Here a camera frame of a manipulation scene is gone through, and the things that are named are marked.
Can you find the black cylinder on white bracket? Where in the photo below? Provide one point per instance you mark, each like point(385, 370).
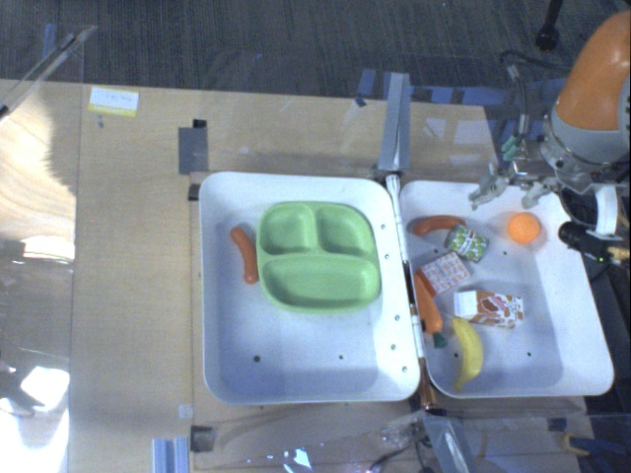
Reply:
point(584, 237)

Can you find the orange ball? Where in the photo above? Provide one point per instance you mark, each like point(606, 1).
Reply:
point(523, 227)

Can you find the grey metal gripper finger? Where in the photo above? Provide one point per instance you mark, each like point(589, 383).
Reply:
point(488, 187)
point(536, 192)

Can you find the orange toy sausage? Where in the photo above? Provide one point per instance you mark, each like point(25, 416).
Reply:
point(434, 223)
point(248, 256)

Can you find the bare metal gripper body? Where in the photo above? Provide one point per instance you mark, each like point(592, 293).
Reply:
point(567, 173)

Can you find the white plastic tray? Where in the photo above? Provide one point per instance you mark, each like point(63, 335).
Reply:
point(305, 353)
point(542, 313)

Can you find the green divided plate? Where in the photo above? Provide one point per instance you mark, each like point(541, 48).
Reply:
point(318, 259)

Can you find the orange and white patterned carton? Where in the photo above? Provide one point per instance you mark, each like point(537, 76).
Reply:
point(444, 273)

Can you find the yellow banana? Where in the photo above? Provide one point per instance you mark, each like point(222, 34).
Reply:
point(470, 350)

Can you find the white and brown carton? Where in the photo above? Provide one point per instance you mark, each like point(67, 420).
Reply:
point(488, 308)

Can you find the small green can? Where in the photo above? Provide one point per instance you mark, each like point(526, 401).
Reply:
point(467, 243)

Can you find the orange toy carrot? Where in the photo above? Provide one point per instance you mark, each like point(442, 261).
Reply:
point(428, 308)

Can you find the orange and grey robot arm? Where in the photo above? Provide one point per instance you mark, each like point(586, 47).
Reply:
point(599, 77)

